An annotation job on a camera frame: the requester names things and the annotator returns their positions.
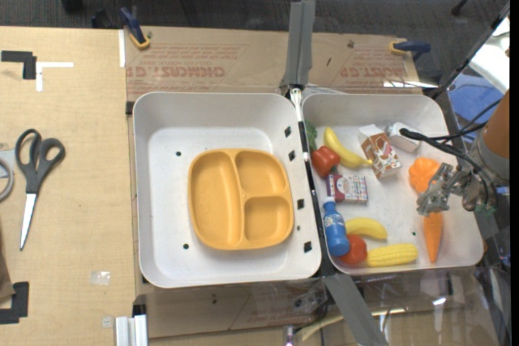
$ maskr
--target toy orange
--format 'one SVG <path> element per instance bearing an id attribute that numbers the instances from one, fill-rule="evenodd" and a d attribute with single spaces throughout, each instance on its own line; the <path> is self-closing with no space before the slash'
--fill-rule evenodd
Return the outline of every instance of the toy orange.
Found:
<path id="1" fill-rule="evenodd" d="M 417 192 L 425 192 L 429 187 L 429 181 L 434 176 L 440 164 L 433 159 L 417 157 L 409 167 L 409 180 Z"/>

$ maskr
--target toy carrot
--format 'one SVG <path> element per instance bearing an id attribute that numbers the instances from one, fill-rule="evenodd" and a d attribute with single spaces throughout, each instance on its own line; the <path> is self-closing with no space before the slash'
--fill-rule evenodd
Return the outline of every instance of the toy carrot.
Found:
<path id="1" fill-rule="evenodd" d="M 432 263 L 438 258 L 441 233 L 444 227 L 444 218 L 441 212 L 431 212 L 429 216 L 423 217 L 423 234 L 427 245 L 427 252 Z"/>

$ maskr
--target white tray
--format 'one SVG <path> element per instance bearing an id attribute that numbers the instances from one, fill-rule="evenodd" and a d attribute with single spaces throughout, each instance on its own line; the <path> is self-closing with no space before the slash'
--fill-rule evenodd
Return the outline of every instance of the white tray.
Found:
<path id="1" fill-rule="evenodd" d="M 135 102 L 134 133 L 139 262 L 150 283 L 180 288 L 298 280 L 317 272 L 321 252 L 314 208 L 298 120 L 286 98 L 151 92 Z M 294 228 L 281 244 L 224 251 L 197 238 L 187 201 L 189 166 L 201 152 L 229 147 L 264 150 L 284 165 L 294 204 Z"/>
<path id="2" fill-rule="evenodd" d="M 358 141 L 358 128 L 375 124 L 384 129 L 394 122 L 403 122 L 429 136 L 446 135 L 441 108 L 430 98 L 418 95 L 367 95 L 367 94 L 315 94 L 302 104 L 303 116 L 318 131 L 317 145 L 323 144 L 323 132 L 330 126 L 338 138 L 350 150 L 363 156 Z M 360 169 L 339 167 L 339 174 L 365 176 L 367 182 L 367 205 L 338 203 L 337 210 L 345 220 L 367 216 L 379 220 L 388 230 L 387 241 L 365 238 L 367 248 L 387 244 L 413 242 L 418 247 L 418 260 L 395 267 L 368 267 L 362 264 L 348 266 L 330 256 L 335 267 L 351 275 L 409 271 L 428 268 L 463 267 L 477 263 L 483 256 L 483 240 L 474 213 L 467 212 L 461 205 L 461 197 L 451 195 L 449 211 L 444 213 L 444 233 L 438 259 L 429 261 L 425 245 L 422 221 L 416 212 L 417 192 L 409 183 L 408 169 L 418 156 L 430 157 L 439 162 L 457 165 L 456 158 L 421 143 L 415 153 L 395 147 L 402 168 L 396 175 L 378 180 L 367 166 Z M 319 201 L 326 196 L 324 179 L 313 175 Z"/>

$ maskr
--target yellow corn cob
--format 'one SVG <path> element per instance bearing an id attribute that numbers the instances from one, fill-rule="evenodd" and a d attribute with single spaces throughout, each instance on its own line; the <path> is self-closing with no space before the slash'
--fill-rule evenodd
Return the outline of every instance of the yellow corn cob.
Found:
<path id="1" fill-rule="evenodd" d="M 416 245 L 405 242 L 367 251 L 366 264 L 369 267 L 390 267 L 410 263 L 416 258 L 418 258 Z"/>

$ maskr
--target red bell pepper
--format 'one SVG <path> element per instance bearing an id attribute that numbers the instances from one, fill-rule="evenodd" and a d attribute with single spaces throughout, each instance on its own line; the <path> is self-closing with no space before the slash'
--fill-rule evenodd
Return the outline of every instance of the red bell pepper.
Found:
<path id="1" fill-rule="evenodd" d="M 321 146 L 311 153 L 311 165 L 321 177 L 327 177 L 341 163 L 341 157 L 330 147 Z"/>

